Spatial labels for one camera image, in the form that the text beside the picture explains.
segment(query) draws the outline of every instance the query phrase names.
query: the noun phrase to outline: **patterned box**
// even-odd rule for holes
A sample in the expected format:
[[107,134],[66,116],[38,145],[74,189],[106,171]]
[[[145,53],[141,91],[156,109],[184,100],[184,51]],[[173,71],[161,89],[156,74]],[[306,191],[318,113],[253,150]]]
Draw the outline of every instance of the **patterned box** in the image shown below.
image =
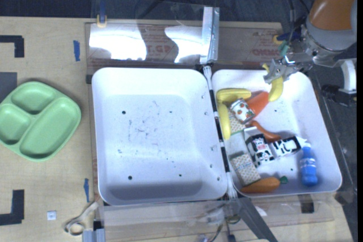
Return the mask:
[[242,186],[252,184],[261,179],[256,167],[254,166],[249,154],[242,154],[231,158],[230,160],[238,179]]

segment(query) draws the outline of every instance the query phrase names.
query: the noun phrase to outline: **red object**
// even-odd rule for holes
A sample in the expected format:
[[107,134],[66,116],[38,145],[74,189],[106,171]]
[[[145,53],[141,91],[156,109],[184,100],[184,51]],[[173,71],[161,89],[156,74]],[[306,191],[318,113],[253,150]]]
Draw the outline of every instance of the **red object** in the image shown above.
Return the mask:
[[268,92],[263,91],[255,97],[246,100],[246,103],[255,116],[257,116],[268,104]]

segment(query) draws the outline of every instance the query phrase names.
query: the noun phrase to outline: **yellow banana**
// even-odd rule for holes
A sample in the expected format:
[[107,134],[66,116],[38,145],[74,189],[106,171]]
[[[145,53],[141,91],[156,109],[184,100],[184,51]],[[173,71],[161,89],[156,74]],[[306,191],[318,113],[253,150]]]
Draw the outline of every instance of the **yellow banana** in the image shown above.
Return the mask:
[[[262,65],[262,67],[269,73],[269,68],[266,63]],[[271,82],[271,90],[268,94],[268,101],[273,102],[280,98],[282,92],[284,90],[284,79],[279,77]]]
[[230,105],[230,103],[235,102],[239,98],[248,99],[251,95],[252,93],[248,89],[221,89],[217,92],[217,103]]
[[222,103],[217,104],[218,115],[220,116],[220,126],[225,140],[231,137],[231,124],[229,121],[228,108]]

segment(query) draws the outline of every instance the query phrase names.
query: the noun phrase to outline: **carrot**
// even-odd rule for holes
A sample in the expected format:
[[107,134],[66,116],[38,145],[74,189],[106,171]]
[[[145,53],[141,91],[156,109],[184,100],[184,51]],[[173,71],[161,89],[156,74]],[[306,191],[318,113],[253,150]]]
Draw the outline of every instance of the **carrot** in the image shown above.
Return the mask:
[[258,130],[260,130],[263,133],[263,136],[265,136],[266,141],[268,143],[272,143],[275,141],[278,141],[281,139],[281,136],[279,136],[278,134],[272,133],[270,131],[267,131],[266,129],[264,129],[256,120],[253,120],[251,122],[252,126],[256,126]]
[[240,191],[242,193],[268,193],[280,186],[280,180],[275,177],[266,177],[244,186]]

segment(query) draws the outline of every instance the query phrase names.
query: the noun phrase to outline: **black bracket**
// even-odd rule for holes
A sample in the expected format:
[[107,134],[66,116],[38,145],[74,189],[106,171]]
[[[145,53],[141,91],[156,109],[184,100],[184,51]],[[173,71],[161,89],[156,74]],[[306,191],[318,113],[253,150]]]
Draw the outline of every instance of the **black bracket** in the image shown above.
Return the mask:
[[0,226],[21,224],[24,219],[24,190],[13,190],[11,212],[0,214]]
[[14,43],[14,57],[24,57],[24,38],[22,36],[0,36],[0,43]]

